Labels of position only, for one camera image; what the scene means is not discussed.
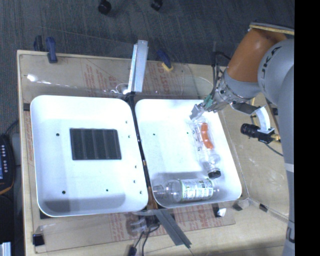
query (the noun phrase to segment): caster wheel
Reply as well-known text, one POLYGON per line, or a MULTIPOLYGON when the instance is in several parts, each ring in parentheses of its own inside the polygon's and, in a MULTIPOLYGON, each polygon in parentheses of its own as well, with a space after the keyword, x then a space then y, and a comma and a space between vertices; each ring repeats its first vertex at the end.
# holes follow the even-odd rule
POLYGON ((111 11, 111 3, 106 0, 101 0, 98 10, 100 13, 107 15, 111 11))
POLYGON ((162 0, 154 0, 151 4, 151 7, 155 9, 156 11, 159 11, 162 6, 162 0))

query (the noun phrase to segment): white tray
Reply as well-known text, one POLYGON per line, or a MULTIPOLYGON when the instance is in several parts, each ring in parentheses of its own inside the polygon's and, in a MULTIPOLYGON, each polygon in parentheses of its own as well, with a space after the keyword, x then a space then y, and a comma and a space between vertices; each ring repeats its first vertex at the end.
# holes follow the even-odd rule
MULTIPOLYGON (((135 113, 151 186, 162 185, 170 179, 207 178, 200 165, 189 115, 202 100, 142 99, 135 113)), ((219 194, 211 199, 171 203, 155 198, 163 207, 200 205, 234 201, 242 193, 240 179, 218 113, 205 112, 221 158, 221 177, 215 179, 219 194)))
POLYGON ((41 95, 31 102, 30 113, 37 202, 46 215, 135 212, 147 205, 134 120, 126 102, 41 95), (116 129, 121 159, 73 160, 70 128, 116 129))

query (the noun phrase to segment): striped black rectangle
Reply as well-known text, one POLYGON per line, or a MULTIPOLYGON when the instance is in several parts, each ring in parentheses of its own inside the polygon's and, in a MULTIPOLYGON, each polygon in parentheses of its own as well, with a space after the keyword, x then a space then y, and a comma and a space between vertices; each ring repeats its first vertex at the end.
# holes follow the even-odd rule
POLYGON ((120 160, 118 132, 115 129, 70 129, 73 160, 120 160))

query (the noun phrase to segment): gray carpet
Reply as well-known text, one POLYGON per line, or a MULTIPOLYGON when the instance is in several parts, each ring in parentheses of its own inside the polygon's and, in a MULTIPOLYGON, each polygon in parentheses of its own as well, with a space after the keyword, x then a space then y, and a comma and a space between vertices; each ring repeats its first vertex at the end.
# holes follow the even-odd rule
POLYGON ((18 118, 17 50, 33 50, 37 35, 54 37, 58 53, 131 58, 142 39, 149 60, 161 48, 173 61, 210 64, 214 43, 231 56, 254 20, 295 26, 294 0, 164 0, 159 12, 152 0, 109 2, 103 15, 100 0, 0 0, 0 133, 18 118))

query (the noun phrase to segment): white bottle label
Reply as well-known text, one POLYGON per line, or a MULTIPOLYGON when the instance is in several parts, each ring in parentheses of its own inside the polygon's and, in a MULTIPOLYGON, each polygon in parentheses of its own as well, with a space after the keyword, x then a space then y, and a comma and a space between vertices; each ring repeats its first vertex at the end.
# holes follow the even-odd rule
POLYGON ((208 179, 181 179, 181 201, 205 200, 212 197, 214 187, 208 179))

